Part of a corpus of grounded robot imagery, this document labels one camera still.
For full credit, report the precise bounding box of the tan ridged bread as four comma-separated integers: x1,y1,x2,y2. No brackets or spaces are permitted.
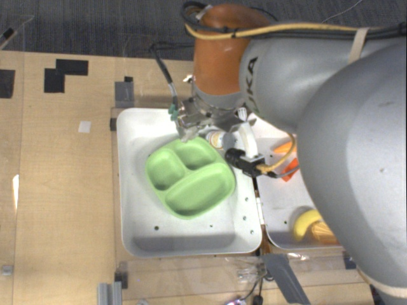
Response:
310,220,339,246

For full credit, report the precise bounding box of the green divided plate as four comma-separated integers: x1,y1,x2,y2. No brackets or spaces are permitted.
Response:
144,137,237,220

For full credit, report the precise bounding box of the white plastic tray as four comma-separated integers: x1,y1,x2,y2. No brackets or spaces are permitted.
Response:
247,114,345,251
116,107,263,259

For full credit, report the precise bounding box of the red cube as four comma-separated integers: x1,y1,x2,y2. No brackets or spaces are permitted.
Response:
280,158,300,182

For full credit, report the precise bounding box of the yellow banana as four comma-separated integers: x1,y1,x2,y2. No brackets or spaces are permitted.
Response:
292,208,322,243

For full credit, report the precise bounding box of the black cylinder on white bracket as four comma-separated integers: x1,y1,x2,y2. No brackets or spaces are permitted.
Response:
224,122,266,175

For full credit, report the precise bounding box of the orange carrot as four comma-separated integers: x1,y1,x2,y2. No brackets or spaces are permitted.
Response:
273,141,297,154

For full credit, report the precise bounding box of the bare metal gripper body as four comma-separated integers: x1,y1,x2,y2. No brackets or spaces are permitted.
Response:
176,97,252,133

